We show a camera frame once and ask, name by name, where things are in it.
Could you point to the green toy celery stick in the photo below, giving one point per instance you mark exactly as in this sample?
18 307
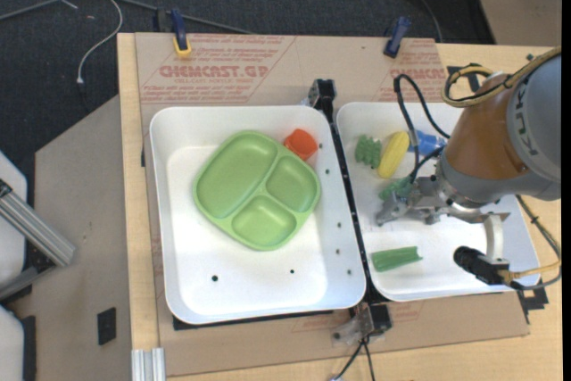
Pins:
394 259

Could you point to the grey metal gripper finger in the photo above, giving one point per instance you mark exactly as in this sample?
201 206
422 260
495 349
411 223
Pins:
389 212
432 217

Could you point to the white plastic tray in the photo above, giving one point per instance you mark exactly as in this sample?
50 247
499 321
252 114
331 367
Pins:
250 281
446 245

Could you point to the yellow toy corn cob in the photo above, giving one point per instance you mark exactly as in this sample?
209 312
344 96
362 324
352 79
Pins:
393 154

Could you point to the green divided plate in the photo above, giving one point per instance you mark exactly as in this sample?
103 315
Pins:
250 183

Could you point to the black cylinder on white bracket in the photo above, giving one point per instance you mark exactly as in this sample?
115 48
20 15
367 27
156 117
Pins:
479 263

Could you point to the orange toy block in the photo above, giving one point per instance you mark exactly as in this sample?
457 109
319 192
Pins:
300 143

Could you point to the clear bottle with blue cap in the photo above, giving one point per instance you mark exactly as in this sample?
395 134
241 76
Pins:
428 142

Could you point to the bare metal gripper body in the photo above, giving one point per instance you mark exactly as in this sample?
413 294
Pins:
430 194

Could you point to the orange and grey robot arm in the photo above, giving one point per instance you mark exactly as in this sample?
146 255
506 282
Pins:
490 147

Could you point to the brown cardboard board, red print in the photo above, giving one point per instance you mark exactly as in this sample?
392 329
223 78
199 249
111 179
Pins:
267 71

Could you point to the green toy lettuce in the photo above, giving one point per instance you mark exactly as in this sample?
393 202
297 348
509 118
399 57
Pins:
368 151

